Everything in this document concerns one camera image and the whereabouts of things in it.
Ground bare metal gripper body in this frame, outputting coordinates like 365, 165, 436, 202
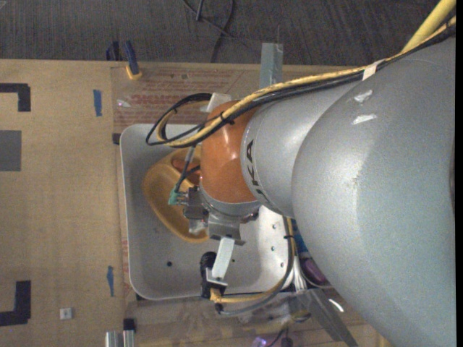
182, 185, 219, 236

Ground yellow divided plate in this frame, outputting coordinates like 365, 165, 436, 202
141, 147, 211, 245

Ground white plastic tray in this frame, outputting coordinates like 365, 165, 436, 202
119, 122, 302, 301

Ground blue packet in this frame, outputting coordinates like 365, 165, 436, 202
292, 220, 309, 257

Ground purple toy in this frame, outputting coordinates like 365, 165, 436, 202
302, 257, 328, 286

